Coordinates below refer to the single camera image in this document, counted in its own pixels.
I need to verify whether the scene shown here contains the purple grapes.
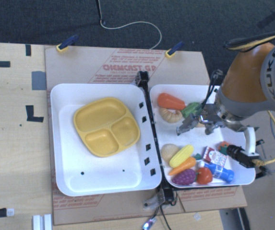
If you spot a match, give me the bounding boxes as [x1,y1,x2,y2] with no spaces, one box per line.
[171,168,197,186]

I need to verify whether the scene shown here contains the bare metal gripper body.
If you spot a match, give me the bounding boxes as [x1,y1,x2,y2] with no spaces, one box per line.
[198,103,248,132]

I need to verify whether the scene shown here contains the black block with thin wires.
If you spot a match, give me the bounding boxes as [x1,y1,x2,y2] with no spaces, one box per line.
[160,187,176,204]
[136,70,150,88]

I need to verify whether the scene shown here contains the tan croissant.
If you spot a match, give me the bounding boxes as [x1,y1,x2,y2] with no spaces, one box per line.
[159,107,184,124]

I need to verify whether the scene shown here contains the yellow divided plate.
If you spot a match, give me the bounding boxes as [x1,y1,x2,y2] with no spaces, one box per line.
[73,97,141,158]

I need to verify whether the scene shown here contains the red tomato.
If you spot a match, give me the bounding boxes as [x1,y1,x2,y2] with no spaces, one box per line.
[196,167,214,185]

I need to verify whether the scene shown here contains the small orange carrot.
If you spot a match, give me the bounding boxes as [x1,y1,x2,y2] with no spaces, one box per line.
[168,153,203,176]

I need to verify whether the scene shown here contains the thin black rod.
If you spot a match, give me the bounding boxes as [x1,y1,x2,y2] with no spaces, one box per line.
[143,84,167,189]

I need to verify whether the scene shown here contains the large orange carrot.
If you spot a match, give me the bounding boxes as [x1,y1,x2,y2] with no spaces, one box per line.
[157,92,187,111]

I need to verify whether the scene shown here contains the white plastic tray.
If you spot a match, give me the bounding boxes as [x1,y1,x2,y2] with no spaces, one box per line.
[149,84,256,189]
[50,83,163,197]

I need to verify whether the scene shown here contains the brown cardboard board red print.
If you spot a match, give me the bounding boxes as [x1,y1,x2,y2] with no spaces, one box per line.
[44,45,248,226]

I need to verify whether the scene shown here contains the red and white carton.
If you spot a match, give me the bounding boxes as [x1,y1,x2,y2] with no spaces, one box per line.
[201,146,228,168]

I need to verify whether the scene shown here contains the blue plastic bottle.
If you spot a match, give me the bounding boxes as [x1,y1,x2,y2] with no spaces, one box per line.
[197,160,235,184]

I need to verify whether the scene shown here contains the yellow corn cob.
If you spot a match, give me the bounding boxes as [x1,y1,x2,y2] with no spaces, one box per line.
[168,144,195,169]

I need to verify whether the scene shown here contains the green toy vegetable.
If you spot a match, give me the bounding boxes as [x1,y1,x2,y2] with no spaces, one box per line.
[180,102,203,119]

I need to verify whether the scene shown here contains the black cylinder on white bracket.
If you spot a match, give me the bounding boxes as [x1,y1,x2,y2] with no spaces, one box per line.
[226,126,261,169]

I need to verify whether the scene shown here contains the orange fruit with green top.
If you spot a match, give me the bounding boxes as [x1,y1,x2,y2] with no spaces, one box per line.
[217,141,230,156]

